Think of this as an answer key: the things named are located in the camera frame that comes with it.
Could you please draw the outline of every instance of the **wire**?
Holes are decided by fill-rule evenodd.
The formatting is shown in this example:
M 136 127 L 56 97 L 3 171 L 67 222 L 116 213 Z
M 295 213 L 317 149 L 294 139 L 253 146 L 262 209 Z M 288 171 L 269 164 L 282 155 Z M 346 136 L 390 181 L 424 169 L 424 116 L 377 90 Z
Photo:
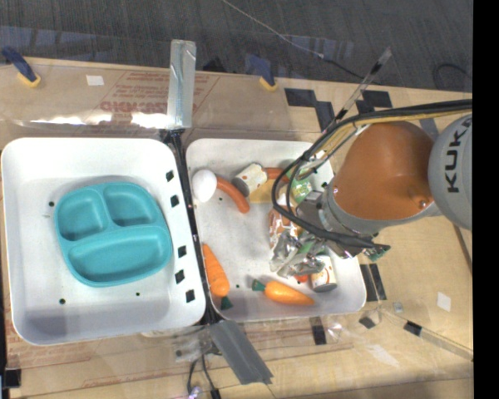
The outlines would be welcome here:
M 192 373 L 194 372 L 194 368 L 196 367 L 196 363 L 198 363 L 199 359 L 196 359 L 192 361 L 190 364 L 190 370 L 189 370 L 189 378 L 187 378 L 186 381 L 186 390 L 189 393 L 189 395 L 192 393 Z
M 301 46 L 299 45 L 298 43 L 292 41 L 292 40 L 289 40 L 285 34 L 277 31 L 276 29 L 272 28 L 270 25 L 260 21 L 259 19 L 257 19 L 256 17 L 252 17 L 249 13 L 247 12 L 244 12 L 242 9 L 240 9 L 239 7 L 236 7 L 233 3 L 227 1 L 227 0 L 220 0 L 223 4 L 226 4 L 227 6 L 231 7 L 233 10 L 235 10 L 236 12 L 244 15 L 245 17 L 247 17 L 248 19 L 250 19 L 251 21 L 259 24 L 261 27 L 267 29 L 268 31 L 272 32 L 275 36 L 277 36 L 278 38 L 280 38 L 281 40 L 283 40 L 284 42 L 287 42 L 290 46 L 293 46 L 293 47 L 296 47 L 298 48 L 299 50 L 302 50 L 304 52 L 308 52 L 308 53 L 311 53 L 313 55 L 315 55 L 318 59 L 320 59 L 321 61 L 323 62 L 327 62 L 327 63 L 330 63 L 332 65 L 335 65 L 336 67 L 340 68 L 341 70 L 347 72 L 348 74 L 352 75 L 352 76 L 356 76 L 357 78 L 360 78 L 362 79 L 363 76 L 360 76 L 359 74 L 357 74 L 356 72 L 353 72 L 351 70 L 349 70 L 348 68 L 346 68 L 345 66 L 343 65 L 340 65 L 338 62 L 336 62 L 335 60 L 333 59 L 329 59 L 327 57 L 325 57 L 325 55 L 323 53 L 320 53 L 320 52 L 316 52 L 312 49 L 309 49 L 305 46 Z
M 189 393 L 189 395 L 192 393 L 192 374 L 194 373 L 196 364 L 198 363 L 199 360 L 200 359 L 197 358 L 194 361 L 192 361 L 192 363 L 190 364 L 189 377 L 188 377 L 187 382 L 186 382 L 186 390 Z M 205 374 L 205 377 L 207 378 L 207 381 L 209 382 L 211 396 L 213 397 L 213 399 L 216 399 L 216 398 L 220 399 L 220 392 L 215 387 L 215 384 L 211 380 L 209 372 L 207 371 L 207 366 L 205 364 L 205 353 L 202 353 L 202 355 L 201 355 L 201 365 L 203 367 L 203 372 Z
M 444 89 L 444 87 L 441 84 L 441 82 L 443 82 L 443 81 L 442 81 L 442 78 L 440 76 L 440 71 L 442 70 L 442 68 L 452 68 L 454 70 L 457 70 L 457 71 L 461 72 L 461 74 L 463 74 L 469 80 L 473 81 L 473 77 L 463 68 L 461 68 L 458 65 L 451 63 L 451 62 L 444 62 L 444 63 L 441 63 L 440 65 L 437 65 L 432 70 L 432 79 L 434 80 L 434 84 L 438 90 Z
M 334 125 L 328 127 L 328 129 L 326 129 L 326 131 L 309 147 L 308 150 L 306 150 L 295 161 L 290 163 L 274 181 L 274 184 L 272 186 L 272 204 L 274 206 L 274 209 L 301 228 L 320 238 L 329 239 L 346 246 L 351 245 L 361 248 L 372 248 L 373 243 L 371 241 L 371 237 L 353 236 L 349 234 L 339 234 L 336 232 L 327 231 L 318 228 L 317 226 L 301 219 L 296 214 L 294 214 L 294 211 L 290 205 L 289 193 L 291 191 L 294 180 L 298 179 L 297 176 L 299 171 L 303 169 L 302 165 L 305 165 L 306 163 L 314 163 L 313 158 L 317 158 L 318 163 L 315 166 L 313 165 L 311 167 L 311 170 L 314 173 L 343 144 L 343 142 L 340 142 L 338 140 L 342 140 L 350 130 L 356 130 L 358 126 L 365 126 L 382 122 L 415 121 L 426 118 L 450 116 L 457 113 L 469 111 L 471 109 L 471 99 L 460 101 L 445 101 L 426 105 L 408 106 L 385 111 L 373 111 L 366 114 L 352 116 L 345 120 L 337 121 Z M 323 159 L 318 156 L 320 152 L 323 152 L 325 154 L 325 157 Z M 279 205 L 277 202 L 279 184 L 283 183 L 284 176 L 287 176 L 287 178 L 289 179 L 289 181 L 287 182 L 286 209 Z

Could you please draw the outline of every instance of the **black cable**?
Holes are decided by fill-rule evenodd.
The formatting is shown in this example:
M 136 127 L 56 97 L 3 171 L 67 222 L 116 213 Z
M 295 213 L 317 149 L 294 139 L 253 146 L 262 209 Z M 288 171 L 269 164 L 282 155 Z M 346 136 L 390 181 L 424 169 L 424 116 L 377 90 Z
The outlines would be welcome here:
M 198 363 L 200 359 L 197 358 L 192 363 L 190 364 L 190 370 L 189 370 L 189 377 L 186 382 L 186 390 L 189 393 L 189 395 L 192 393 L 192 374 L 194 373 L 196 364 Z M 207 371 L 207 366 L 205 365 L 205 354 L 203 353 L 201 355 L 201 365 L 203 366 L 203 372 L 205 374 L 205 377 L 207 378 L 207 381 L 209 382 L 210 386 L 210 395 L 213 397 L 213 399 L 220 399 L 220 391 L 215 387 L 215 384 L 210 378 L 209 372 Z
M 189 378 L 187 378 L 186 381 L 186 390 L 189 393 L 189 395 L 192 393 L 192 373 L 194 372 L 194 368 L 196 367 L 196 363 L 198 363 L 199 359 L 196 359 L 192 361 L 190 364 L 190 370 L 189 370 Z
M 209 372 L 207 371 L 207 366 L 205 365 L 205 354 L 201 355 L 201 365 L 203 366 L 203 372 L 207 377 L 207 381 L 209 382 L 210 395 L 213 397 L 213 399 L 220 399 L 220 391 L 215 387 L 215 384 L 210 379 Z
M 432 70 L 432 79 L 434 80 L 434 85 L 436 86 L 436 88 L 438 90 L 443 90 L 443 87 L 440 84 L 442 82 L 441 76 L 440 76 L 440 71 L 442 70 L 442 68 L 452 68 L 454 70 L 457 70 L 457 71 L 461 72 L 461 74 L 466 76 L 469 80 L 473 81 L 473 77 L 466 70 L 464 70 L 462 67 L 460 67 L 454 63 L 451 63 L 451 62 L 444 62 L 444 63 L 441 63 L 441 64 L 435 66 L 434 69 Z
M 360 78 L 361 80 L 364 79 L 363 76 L 360 76 L 359 74 L 357 74 L 356 72 L 353 72 L 351 70 L 349 70 L 348 68 L 346 68 L 345 66 L 343 65 L 340 65 L 338 62 L 334 61 L 333 59 L 328 59 L 327 57 L 323 57 L 323 58 L 320 58 L 322 61 L 324 62 L 327 62 L 327 63 L 330 63 L 332 65 L 335 65 L 337 68 L 340 68 L 342 71 L 345 71 L 347 72 L 348 74 L 352 75 L 352 76 L 356 76 L 357 78 Z M 377 86 L 381 86 L 380 83 L 376 82 L 376 81 L 372 81 L 373 84 L 377 85 Z
M 371 241 L 371 238 L 368 237 L 358 237 L 358 236 L 353 236 L 353 235 L 348 235 L 348 234 L 339 234 L 336 232 L 330 232 L 328 230 L 320 229 L 317 226 L 314 226 L 313 224 L 306 222 L 305 220 L 302 220 L 299 218 L 297 215 L 294 214 L 292 207 L 290 206 L 290 200 L 289 200 L 289 192 L 291 191 L 292 184 L 294 180 L 296 179 L 296 175 L 298 171 L 301 168 L 301 165 L 304 162 L 309 162 L 311 156 L 314 154 L 314 152 L 318 149 L 318 147 L 325 142 L 337 129 L 346 126 L 347 124 L 353 124 L 355 126 L 356 124 L 362 125 L 362 121 L 367 121 L 367 120 L 372 120 L 372 119 L 380 119 L 380 118 L 391 118 L 391 117 L 400 117 L 400 116 L 414 116 L 414 115 L 423 115 L 423 114 L 436 114 L 439 112 L 446 112 L 446 111 L 467 111 L 472 108 L 472 100 L 471 99 L 466 99 L 466 100 L 460 100 L 460 101 L 445 101 L 445 102 L 436 102 L 432 104 L 425 104 L 425 105 L 417 105 L 417 106 L 406 106 L 402 108 L 392 108 L 389 110 L 384 110 L 384 111 L 372 111 L 366 114 L 359 114 L 357 116 L 352 116 L 346 120 L 340 120 L 336 122 L 334 125 L 328 127 L 326 131 L 324 132 L 323 135 L 321 135 L 310 147 L 308 150 L 306 150 L 299 158 L 297 158 L 295 161 L 290 163 L 284 170 L 283 172 L 277 177 L 277 179 L 274 181 L 274 184 L 272 186 L 272 204 L 274 206 L 274 209 L 277 210 L 280 214 L 282 214 L 284 217 L 287 219 L 291 220 L 301 228 L 309 231 L 311 234 L 314 234 L 320 238 L 323 239 L 329 239 L 331 241 L 344 244 L 344 245 L 350 245 L 350 246 L 358 246 L 361 248 L 364 247 L 373 247 L 373 243 Z M 332 154 L 334 154 L 336 150 L 333 150 L 330 155 L 327 156 L 325 159 L 328 160 Z M 320 166 L 314 167 L 313 171 L 316 171 Z M 277 191 L 279 188 L 279 183 L 282 182 L 282 179 L 284 176 L 287 176 L 289 178 L 289 181 L 287 183 L 287 209 L 284 209 L 281 205 L 278 204 L 277 202 Z

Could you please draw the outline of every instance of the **white tray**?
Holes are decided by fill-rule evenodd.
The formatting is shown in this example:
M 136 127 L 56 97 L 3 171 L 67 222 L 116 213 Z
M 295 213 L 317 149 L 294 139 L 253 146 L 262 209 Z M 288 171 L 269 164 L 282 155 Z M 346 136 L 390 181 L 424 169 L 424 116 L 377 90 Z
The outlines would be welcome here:
M 286 167 L 310 147 L 310 143 L 273 140 L 200 139 L 192 142 L 186 153 L 189 175 L 200 169 L 213 170 L 231 180 L 247 165 L 257 162 L 265 167 Z M 318 170 L 310 180 L 315 190 L 333 178 L 330 164 Z M 306 283 L 281 278 L 269 270 L 272 251 L 269 247 L 269 203 L 250 203 L 250 211 L 241 214 L 233 201 L 216 191 L 206 203 L 195 201 L 196 223 L 200 241 L 208 244 L 222 264 L 230 281 L 231 309 L 217 312 L 237 322 L 280 318 L 312 317 L 352 313 L 366 302 L 366 286 L 357 259 L 333 259 L 338 287 L 326 293 L 315 293 Z M 310 307 L 289 306 L 268 300 L 263 293 L 251 290 L 251 282 L 276 279 L 286 282 L 311 296 L 316 304 Z
M 50 203 L 76 188 L 113 180 L 135 182 L 154 196 L 174 253 L 150 277 L 93 288 L 69 272 Z M 2 152 L 2 182 L 12 322 L 27 342 L 75 342 L 200 320 L 205 292 L 175 158 L 166 145 L 151 139 L 18 139 Z M 179 204 L 172 206 L 174 200 Z

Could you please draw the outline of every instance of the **blue clip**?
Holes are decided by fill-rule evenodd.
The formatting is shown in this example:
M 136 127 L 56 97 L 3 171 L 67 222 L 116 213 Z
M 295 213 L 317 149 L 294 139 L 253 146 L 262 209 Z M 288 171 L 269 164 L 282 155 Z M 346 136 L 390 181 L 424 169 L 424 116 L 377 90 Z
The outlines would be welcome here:
M 26 59 L 24 59 L 19 52 L 10 46 L 5 46 L 2 48 L 2 54 L 18 69 L 18 77 L 24 83 L 30 87 L 38 86 L 41 81 L 41 77 L 33 71 L 30 65 L 26 62 Z

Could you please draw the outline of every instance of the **toy carrot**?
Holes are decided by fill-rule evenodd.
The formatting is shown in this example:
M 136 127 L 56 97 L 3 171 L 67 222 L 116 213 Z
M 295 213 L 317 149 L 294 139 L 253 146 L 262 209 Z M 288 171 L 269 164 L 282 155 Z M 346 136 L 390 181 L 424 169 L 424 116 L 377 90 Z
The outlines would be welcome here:
M 235 202 L 240 213 L 247 213 L 250 211 L 250 205 L 246 198 L 242 195 L 236 187 L 226 179 L 216 176 L 216 189 L 224 191 Z
M 314 304 L 314 300 L 311 297 L 279 281 L 270 281 L 264 285 L 257 279 L 254 279 L 251 289 L 254 291 L 264 291 L 264 295 L 267 298 L 278 303 L 298 304 L 302 306 Z
M 216 258 L 209 245 L 203 244 L 203 255 L 205 260 L 205 273 L 209 281 L 209 289 L 216 297 L 221 297 L 221 308 L 226 310 L 233 307 L 231 301 L 227 298 L 230 291 L 230 282 L 225 275 L 224 268 Z

